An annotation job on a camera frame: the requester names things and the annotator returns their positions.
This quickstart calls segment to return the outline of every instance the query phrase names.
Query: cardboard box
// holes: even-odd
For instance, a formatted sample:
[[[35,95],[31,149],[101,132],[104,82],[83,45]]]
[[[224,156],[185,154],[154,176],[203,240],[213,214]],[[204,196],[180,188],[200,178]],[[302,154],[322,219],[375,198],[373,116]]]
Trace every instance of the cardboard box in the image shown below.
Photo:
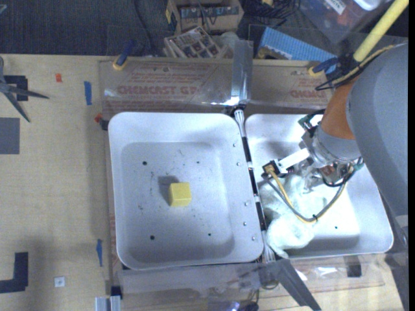
[[[195,26],[209,34],[236,31],[244,15],[239,0],[168,0],[166,17],[175,35]]]
[[[250,113],[310,113],[326,108],[331,92],[315,91],[324,75],[308,74],[310,62],[254,60]],[[223,113],[231,100],[231,59],[131,58],[120,72],[99,65],[102,115],[123,111]]]
[[[164,46],[171,58],[222,58],[226,52],[201,27],[164,38]]]

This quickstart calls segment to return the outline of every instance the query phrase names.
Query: yellow stick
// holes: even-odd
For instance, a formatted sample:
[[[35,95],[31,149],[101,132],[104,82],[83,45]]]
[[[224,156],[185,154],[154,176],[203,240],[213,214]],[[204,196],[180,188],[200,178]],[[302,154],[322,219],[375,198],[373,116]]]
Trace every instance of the yellow stick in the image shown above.
[[[404,9],[409,5],[409,0],[395,0],[382,18],[377,22],[376,26],[370,31],[366,39],[361,43],[356,50],[353,58],[357,62],[362,62],[370,51],[379,42],[387,30],[394,24],[396,19],[401,15]]]

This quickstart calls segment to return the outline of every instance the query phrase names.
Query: white cloth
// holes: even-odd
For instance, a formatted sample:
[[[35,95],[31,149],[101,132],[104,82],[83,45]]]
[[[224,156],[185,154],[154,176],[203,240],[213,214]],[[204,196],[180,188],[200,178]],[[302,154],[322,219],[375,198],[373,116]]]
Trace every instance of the white cloth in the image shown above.
[[[317,192],[304,193],[304,178],[289,175],[281,179],[293,207],[304,217],[319,212],[327,200]],[[288,258],[285,250],[304,248],[314,238],[312,223],[302,222],[268,184],[259,189],[263,210],[269,220],[265,241],[280,257]]]

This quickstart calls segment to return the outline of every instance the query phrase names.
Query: blue object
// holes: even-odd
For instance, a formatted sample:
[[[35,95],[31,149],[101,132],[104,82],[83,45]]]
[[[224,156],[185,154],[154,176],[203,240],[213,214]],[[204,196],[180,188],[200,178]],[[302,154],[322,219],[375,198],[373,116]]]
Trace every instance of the blue object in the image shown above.
[[[99,266],[102,267],[102,240],[99,238],[97,240],[97,254],[99,259]]]
[[[322,63],[320,63],[319,65],[316,65],[316,66],[313,68],[313,72],[314,72],[314,73],[318,73],[318,72],[320,72],[320,71],[328,71],[328,70],[330,70],[330,68],[331,68],[333,65],[337,64],[337,62],[338,62],[338,58],[331,58],[331,59],[328,59],[327,61],[322,62]]]
[[[334,54],[268,27],[265,29],[259,42],[258,48],[261,49],[262,47],[266,47],[286,57],[288,60],[325,62],[329,59],[337,58]],[[335,65],[331,65],[327,73],[331,73],[334,70]]]
[[[92,105],[92,85],[90,82],[84,82],[85,100],[87,105]]]
[[[136,45],[135,40],[129,40],[128,42],[126,42],[123,52],[117,59],[117,62],[116,62],[117,65],[122,66],[125,63],[125,61],[127,60],[128,56],[131,54],[132,49],[134,48],[135,45]]]

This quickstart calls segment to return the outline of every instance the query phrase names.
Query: black cable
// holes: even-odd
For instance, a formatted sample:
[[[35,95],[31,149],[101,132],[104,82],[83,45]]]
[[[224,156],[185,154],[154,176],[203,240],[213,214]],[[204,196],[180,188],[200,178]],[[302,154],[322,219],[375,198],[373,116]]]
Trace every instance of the black cable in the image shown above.
[[[259,289],[257,290],[257,292],[256,292],[256,300],[255,300],[255,303],[256,304],[258,304],[258,302],[259,302]]]
[[[362,157],[359,157],[358,160],[357,160],[357,162],[356,162],[356,166],[360,166],[361,164],[363,164],[363,158]],[[356,173],[356,171],[358,171],[358,169],[353,169],[353,171],[351,173],[349,173],[348,175],[346,175],[340,183],[336,183],[336,184],[329,183],[323,177],[323,175],[322,175],[322,180],[323,180],[323,183],[325,185],[327,185],[328,187],[331,187],[331,188],[341,187],[343,183],[345,183],[345,182],[347,182],[347,181],[349,181],[351,179],[351,177]]]
[[[137,0],[133,0],[134,2],[134,9],[136,10],[136,15],[139,19],[139,22],[141,23],[140,25],[142,26],[141,30],[142,33],[144,35],[144,43],[142,43],[142,45],[144,46],[142,51],[146,52],[146,51],[151,51],[152,48],[155,46],[155,44],[153,43],[152,40],[152,36],[150,35],[149,30],[146,28],[145,22],[143,21],[143,17],[140,13],[140,9],[137,6]]]
[[[199,8],[200,8],[200,13],[202,14],[202,24],[206,24],[206,28],[207,28],[207,32],[210,33],[210,26],[209,26],[209,22],[208,22],[208,17],[206,16],[205,10],[202,7],[202,3],[200,3],[200,0],[196,0]]]
[[[332,84],[333,82],[336,82],[336,80],[339,79],[339,78],[341,78],[342,76],[337,77],[337,78],[333,78],[333,79],[329,79],[327,82],[325,82],[325,83],[320,84],[319,86],[317,86],[315,88],[315,90],[316,91],[322,91],[322,90],[327,90],[327,89],[333,89],[333,88],[342,86],[342,85],[350,82],[354,78],[358,77],[367,68],[367,66],[370,65],[380,55],[381,54],[373,55],[371,58],[368,58],[365,61],[363,61],[363,62],[359,63],[358,65],[356,65],[355,68],[357,68],[358,70],[355,73],[353,73],[352,75],[350,75],[349,77],[347,77],[346,79],[342,80],[341,82],[335,83],[334,85]]]
[[[271,183],[271,181],[266,177],[264,180],[279,194],[278,188]],[[324,213],[327,212],[327,210],[340,198],[340,193],[344,190],[344,187],[346,186],[347,180],[343,179],[343,183],[338,188],[338,191],[334,195],[333,199],[325,206],[323,209],[318,213],[314,214],[312,218],[306,218],[301,213],[299,213],[293,206],[290,205],[290,203],[285,199],[285,197],[282,197],[284,204],[289,207],[289,209],[299,218],[301,218],[303,221],[312,223],[314,221],[317,221]]]

